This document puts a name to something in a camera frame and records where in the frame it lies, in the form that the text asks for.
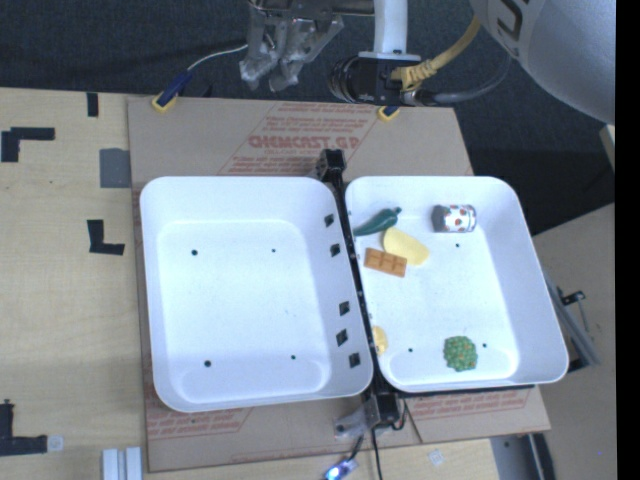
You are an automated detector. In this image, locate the green round toy food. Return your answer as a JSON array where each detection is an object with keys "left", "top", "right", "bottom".
[{"left": 442, "top": 335, "right": 478, "bottom": 372}]

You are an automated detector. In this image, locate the thin black rod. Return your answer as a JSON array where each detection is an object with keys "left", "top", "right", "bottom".
[{"left": 335, "top": 180, "right": 385, "bottom": 394}]

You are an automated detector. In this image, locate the black block with thin wires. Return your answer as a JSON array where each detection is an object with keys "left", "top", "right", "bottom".
[
  {"left": 370, "top": 391, "right": 405, "bottom": 430},
  {"left": 316, "top": 148, "right": 347, "bottom": 184}
]

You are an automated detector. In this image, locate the black cylinder on white bracket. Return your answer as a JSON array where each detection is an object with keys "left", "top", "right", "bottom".
[{"left": 329, "top": 0, "right": 422, "bottom": 106}]

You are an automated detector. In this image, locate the white can with red print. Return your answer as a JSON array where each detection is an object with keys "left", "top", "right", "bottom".
[{"left": 431, "top": 204, "right": 477, "bottom": 234}]

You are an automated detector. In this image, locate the green chili pepper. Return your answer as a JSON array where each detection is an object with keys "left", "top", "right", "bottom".
[{"left": 352, "top": 206, "right": 403, "bottom": 238}]

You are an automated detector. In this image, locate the white plastic tray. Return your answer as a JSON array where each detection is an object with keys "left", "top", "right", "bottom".
[
  {"left": 139, "top": 175, "right": 376, "bottom": 414},
  {"left": 344, "top": 175, "right": 570, "bottom": 394}
]

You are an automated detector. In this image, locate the brown cardboard board red print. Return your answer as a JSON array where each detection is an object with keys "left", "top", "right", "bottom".
[{"left": 126, "top": 96, "right": 552, "bottom": 474}]

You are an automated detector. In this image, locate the orange waffle biscuit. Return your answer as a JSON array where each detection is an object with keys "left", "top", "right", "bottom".
[{"left": 363, "top": 247, "right": 409, "bottom": 279}]

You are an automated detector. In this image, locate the yellow potato chip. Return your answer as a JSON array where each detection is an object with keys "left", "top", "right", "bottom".
[{"left": 382, "top": 226, "right": 431, "bottom": 269}]

